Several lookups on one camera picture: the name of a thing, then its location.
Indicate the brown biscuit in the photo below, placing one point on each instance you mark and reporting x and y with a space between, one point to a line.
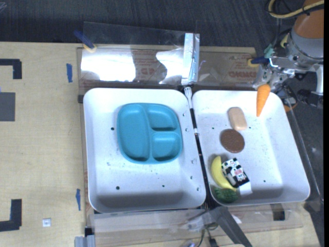
232 141

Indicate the white plastic tray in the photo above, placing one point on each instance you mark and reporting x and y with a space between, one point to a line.
144 184
272 158

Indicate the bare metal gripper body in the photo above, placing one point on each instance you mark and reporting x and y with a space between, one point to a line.
282 66

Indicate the beige bread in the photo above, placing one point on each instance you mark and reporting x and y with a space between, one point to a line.
237 118

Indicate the thin black and white rod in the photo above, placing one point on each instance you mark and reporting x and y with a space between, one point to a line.
193 118

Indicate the blue divided plate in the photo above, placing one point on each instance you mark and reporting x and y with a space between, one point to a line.
133 132

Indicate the yellow banana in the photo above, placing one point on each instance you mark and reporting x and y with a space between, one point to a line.
218 175

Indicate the green broccoli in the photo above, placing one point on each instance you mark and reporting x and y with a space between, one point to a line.
226 195

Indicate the cow print milk carton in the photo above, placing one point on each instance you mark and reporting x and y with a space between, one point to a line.
237 174

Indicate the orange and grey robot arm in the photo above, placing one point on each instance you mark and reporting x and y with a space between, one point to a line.
309 22

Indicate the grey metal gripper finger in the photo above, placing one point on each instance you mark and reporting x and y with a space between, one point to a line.
277 82
260 78

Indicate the black cylinder on white bracket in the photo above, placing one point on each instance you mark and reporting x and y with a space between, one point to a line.
311 98

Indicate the orange carrot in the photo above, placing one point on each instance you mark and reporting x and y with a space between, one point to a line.
262 98

